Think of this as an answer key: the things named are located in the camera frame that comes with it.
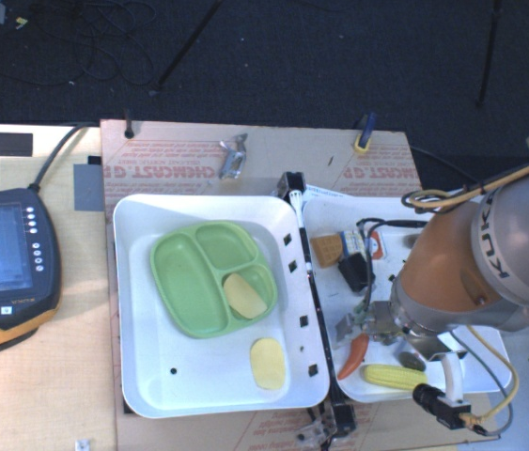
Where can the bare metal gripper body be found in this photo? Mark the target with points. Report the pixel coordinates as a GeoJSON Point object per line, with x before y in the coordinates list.
{"type": "Point", "coordinates": [379, 320]}

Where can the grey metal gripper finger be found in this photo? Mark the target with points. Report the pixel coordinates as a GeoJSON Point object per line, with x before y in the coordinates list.
{"type": "Point", "coordinates": [345, 329]}

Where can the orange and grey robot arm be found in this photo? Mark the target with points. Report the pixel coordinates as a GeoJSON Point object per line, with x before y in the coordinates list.
{"type": "Point", "coordinates": [447, 261]}

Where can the orange carrot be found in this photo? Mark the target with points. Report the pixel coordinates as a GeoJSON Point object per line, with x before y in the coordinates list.
{"type": "Point", "coordinates": [355, 357]}

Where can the white plastic tray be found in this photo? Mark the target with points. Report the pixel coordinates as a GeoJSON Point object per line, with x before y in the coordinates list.
{"type": "Point", "coordinates": [198, 369]}
{"type": "Point", "coordinates": [386, 280]}

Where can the dark grey oval lump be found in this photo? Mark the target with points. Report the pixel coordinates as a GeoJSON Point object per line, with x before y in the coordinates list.
{"type": "Point", "coordinates": [410, 361]}

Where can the black box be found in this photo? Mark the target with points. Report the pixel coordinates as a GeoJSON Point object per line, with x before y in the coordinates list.
{"type": "Point", "coordinates": [355, 270]}

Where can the thin black and white rod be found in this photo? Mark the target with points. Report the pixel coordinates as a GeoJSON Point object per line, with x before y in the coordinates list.
{"type": "Point", "coordinates": [313, 280]}

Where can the yellow corn cob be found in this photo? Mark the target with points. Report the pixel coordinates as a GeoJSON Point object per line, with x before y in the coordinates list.
{"type": "Point", "coordinates": [393, 377]}

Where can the red and white packet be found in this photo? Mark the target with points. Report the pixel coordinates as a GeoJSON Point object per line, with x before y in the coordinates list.
{"type": "Point", "coordinates": [378, 247]}

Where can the brown waffle biscuit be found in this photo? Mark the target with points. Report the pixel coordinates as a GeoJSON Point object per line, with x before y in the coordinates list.
{"type": "Point", "coordinates": [326, 251]}

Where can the blue and white carton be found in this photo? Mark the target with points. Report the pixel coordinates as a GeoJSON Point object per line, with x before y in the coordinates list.
{"type": "Point", "coordinates": [352, 242]}

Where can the pale yellow oval slice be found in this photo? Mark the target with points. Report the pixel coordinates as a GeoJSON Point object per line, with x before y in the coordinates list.
{"type": "Point", "coordinates": [244, 296]}
{"type": "Point", "coordinates": [268, 363]}

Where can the green divided plate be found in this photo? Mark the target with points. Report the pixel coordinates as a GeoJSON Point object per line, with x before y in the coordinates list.
{"type": "Point", "coordinates": [189, 280]}

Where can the brown cardboard board red print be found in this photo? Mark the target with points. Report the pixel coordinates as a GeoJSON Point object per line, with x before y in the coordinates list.
{"type": "Point", "coordinates": [264, 158]}

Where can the silver metal piece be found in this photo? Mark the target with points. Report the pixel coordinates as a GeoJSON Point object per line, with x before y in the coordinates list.
{"type": "Point", "coordinates": [232, 160]}

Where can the black cylinder on white bracket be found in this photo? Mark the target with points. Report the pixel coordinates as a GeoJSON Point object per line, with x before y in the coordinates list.
{"type": "Point", "coordinates": [440, 404]}

